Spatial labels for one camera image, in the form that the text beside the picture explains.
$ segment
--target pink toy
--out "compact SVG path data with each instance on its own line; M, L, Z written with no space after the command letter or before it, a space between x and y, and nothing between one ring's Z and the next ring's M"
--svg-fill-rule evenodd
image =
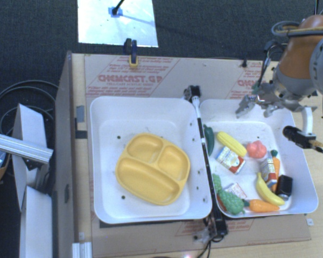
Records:
M266 155L267 148L261 143L260 140L256 140L247 145L247 151L248 151L249 157L260 159Z

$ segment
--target green broccoli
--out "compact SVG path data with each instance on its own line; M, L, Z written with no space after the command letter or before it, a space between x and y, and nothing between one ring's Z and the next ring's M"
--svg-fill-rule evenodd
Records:
M212 174L214 189L218 197L220 198L222 204L225 206L226 210L233 215L237 215L240 212L244 213L244 201L240 199L237 195L226 192L222 190L221 180L219 175Z

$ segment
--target white tray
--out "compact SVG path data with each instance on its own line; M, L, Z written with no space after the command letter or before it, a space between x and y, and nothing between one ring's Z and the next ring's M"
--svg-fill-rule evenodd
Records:
M203 123L212 127L214 133L227 132L245 146L249 142L260 140L267 150L277 150L280 159L280 175L284 174L293 178L292 195L277 212L255 213L245 209L245 214L240 213L234 216L225 212L218 204L220 210L231 218L311 213L316 210L318 198L304 152L282 134L285 126L295 126L292 113L287 109L277 110L273 116L264 118L263 110L256 105L248 114L237 119L235 110L238 109L239 102L239 100L228 99L204 101L200 106ZM209 157L212 173L217 173L220 176L223 188L232 183L238 183L247 195L247 199L260 199L255 183L257 172L260 171L259 163L263 159L252 159L247 154L244 157L245 166L235 175L215 160L222 147L215 139L214 150Z
M195 109L176 98L108 97L90 105L94 208L109 224L205 218L212 209ZM180 147L191 168L179 198L166 206L146 202L119 185L115 167L125 145L152 133Z

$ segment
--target wooden surface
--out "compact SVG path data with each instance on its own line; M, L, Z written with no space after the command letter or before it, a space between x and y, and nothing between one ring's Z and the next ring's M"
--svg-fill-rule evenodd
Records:
M85 78L83 55L73 55L73 85L74 85L74 106L85 104ZM314 112L313 132L317 135L317 140L323 143L323 120L322 116L322 98L321 96L312 97L306 100L306 105L316 105L318 109ZM294 114L294 120L297 127L302 127L301 114ZM84 124L78 124L79 130L86 130ZM75 142L76 153L76 180L78 196L78 228L85 236L80 241L91 241L90 224L90 193L88 184L88 161L87 161L87 140L77 139ZM313 221L310 226L312 240L302 242L274 243L268 245L230 247L230 248L212 248L210 257L323 257L323 155L313 150L305 150L305 156L308 162L313 182L318 194L319 205L315 212L308 214L307 219ZM200 251L184 251L163 254L149 254L126 256L130 258L150 258L150 257L197 257Z

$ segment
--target yellow corn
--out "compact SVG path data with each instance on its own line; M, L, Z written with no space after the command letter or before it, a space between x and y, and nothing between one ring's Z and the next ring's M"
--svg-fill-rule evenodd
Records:
M231 137L229 134L221 131L218 134L216 134L216 138L221 144L230 148L238 156L244 157L246 155L246 148L243 145L241 145L236 139Z

